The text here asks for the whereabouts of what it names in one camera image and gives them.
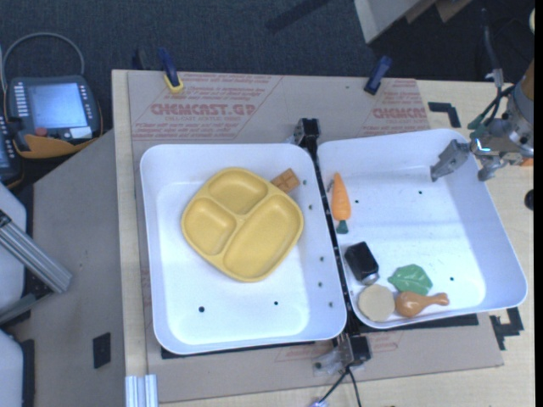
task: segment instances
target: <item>dark carpet floor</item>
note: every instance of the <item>dark carpet floor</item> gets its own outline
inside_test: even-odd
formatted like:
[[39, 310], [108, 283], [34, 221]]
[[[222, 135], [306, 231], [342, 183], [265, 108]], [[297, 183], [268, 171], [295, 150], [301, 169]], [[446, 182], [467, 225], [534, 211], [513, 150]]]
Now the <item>dark carpet floor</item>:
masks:
[[[41, 31], [71, 39], [108, 130], [111, 70], [132, 68], [137, 48], [150, 69], [160, 68], [158, 47], [179, 70], [280, 75], [369, 76], [386, 54], [393, 59], [387, 76], [482, 81], [490, 71], [480, 19], [487, 8], [506, 80], [517, 81], [535, 53], [534, 6], [474, 0], [447, 23], [431, 8], [367, 45], [353, 0], [0, 0], [0, 44], [5, 52]], [[22, 42], [5, 70], [8, 81], [75, 74], [79, 59], [67, 43], [43, 37]]]

